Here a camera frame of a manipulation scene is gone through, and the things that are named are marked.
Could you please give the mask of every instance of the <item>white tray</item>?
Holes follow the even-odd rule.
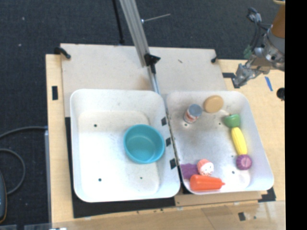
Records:
[[[219,95],[224,100],[223,108],[217,113],[203,112],[193,124],[183,120],[183,114],[190,104],[203,105],[205,99]],[[249,103],[239,92],[173,92],[166,98],[170,125],[174,137],[179,164],[196,164],[200,159],[208,159],[214,165],[212,177],[221,178],[225,185],[220,190],[194,192],[189,180],[185,187],[194,194],[212,194],[242,191],[264,191],[273,186],[273,174],[266,157]],[[248,155],[253,165],[247,171],[236,167],[237,153],[233,145],[230,128],[223,124],[223,117],[239,114],[241,130],[248,147]]]
[[[155,127],[171,137],[162,97],[153,91],[77,90],[71,95],[73,185],[86,202],[166,198],[180,189],[172,143],[151,164],[126,155],[123,136],[135,124]]]

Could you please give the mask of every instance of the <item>blue tape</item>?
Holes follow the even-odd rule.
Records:
[[[265,77],[265,80],[267,81],[267,84],[268,84],[268,86],[269,86],[269,89],[270,89],[271,91],[273,91],[273,88],[272,88],[270,79],[269,79],[268,77]]]

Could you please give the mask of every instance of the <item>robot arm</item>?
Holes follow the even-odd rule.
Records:
[[[255,35],[245,50],[247,62],[239,64],[236,77],[233,78],[235,87],[243,86],[250,79],[260,74],[268,74],[271,69],[284,71],[285,57],[285,0],[273,0],[280,4],[279,11],[270,28],[265,28],[261,23],[260,14],[253,8],[248,10],[248,18],[255,23]],[[256,47],[261,37],[261,30],[266,33],[262,37],[260,47]]]

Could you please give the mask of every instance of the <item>teal bowl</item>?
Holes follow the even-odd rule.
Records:
[[[134,125],[124,135],[124,147],[128,157],[136,163],[152,163],[165,151],[165,143],[158,130],[149,125]]]

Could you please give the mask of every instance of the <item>can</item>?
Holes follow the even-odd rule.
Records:
[[[184,121],[188,124],[193,124],[202,114],[201,106],[197,104],[190,105],[183,115]]]

